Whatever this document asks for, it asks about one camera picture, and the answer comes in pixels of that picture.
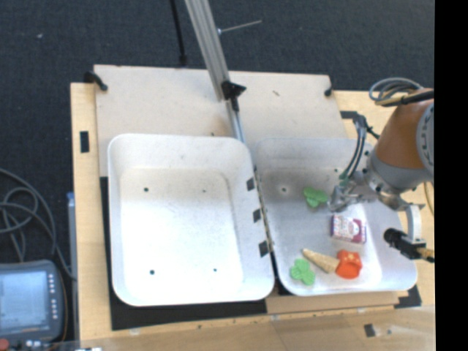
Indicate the white and purple carton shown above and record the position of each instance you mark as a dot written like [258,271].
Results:
[348,229]

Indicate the red toy packet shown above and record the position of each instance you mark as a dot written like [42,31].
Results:
[349,264]

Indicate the beige toy ice cream cone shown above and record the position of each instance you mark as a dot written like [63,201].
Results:
[321,260]

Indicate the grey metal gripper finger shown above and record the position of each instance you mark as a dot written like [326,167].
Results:
[347,200]
[334,200]

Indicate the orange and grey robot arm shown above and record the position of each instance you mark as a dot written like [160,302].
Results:
[402,145]

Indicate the white plastic tray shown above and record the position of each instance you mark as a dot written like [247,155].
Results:
[183,225]
[311,232]

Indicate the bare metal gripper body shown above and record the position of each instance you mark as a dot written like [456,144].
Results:
[382,192]

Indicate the pale wooden board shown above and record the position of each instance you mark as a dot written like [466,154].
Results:
[161,101]

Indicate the black cylinder on white bracket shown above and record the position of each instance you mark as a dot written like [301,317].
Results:
[402,241]

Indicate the green toy broccoli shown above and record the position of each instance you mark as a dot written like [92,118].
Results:
[302,272]
[314,197]

